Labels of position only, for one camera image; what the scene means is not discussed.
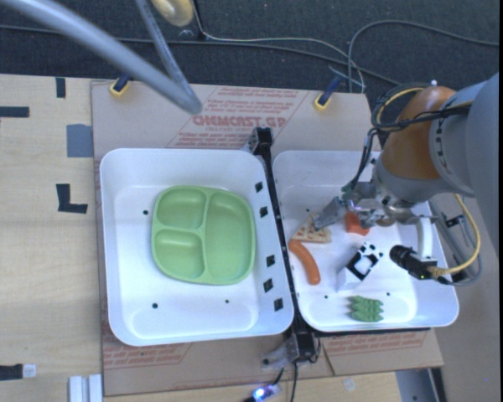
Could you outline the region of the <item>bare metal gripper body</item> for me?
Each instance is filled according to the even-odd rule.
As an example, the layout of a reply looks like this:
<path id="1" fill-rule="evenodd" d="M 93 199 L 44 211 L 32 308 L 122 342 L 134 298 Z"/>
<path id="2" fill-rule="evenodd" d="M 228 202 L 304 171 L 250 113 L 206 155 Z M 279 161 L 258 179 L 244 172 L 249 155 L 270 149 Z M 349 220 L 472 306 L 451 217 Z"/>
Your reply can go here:
<path id="1" fill-rule="evenodd" d="M 377 221 L 376 226 L 416 223 L 416 215 L 412 210 L 415 203 L 399 199 L 380 182 L 348 183 L 342 188 L 342 192 L 346 208 L 358 219 L 360 211 L 378 209 L 382 212 L 382 219 Z"/>

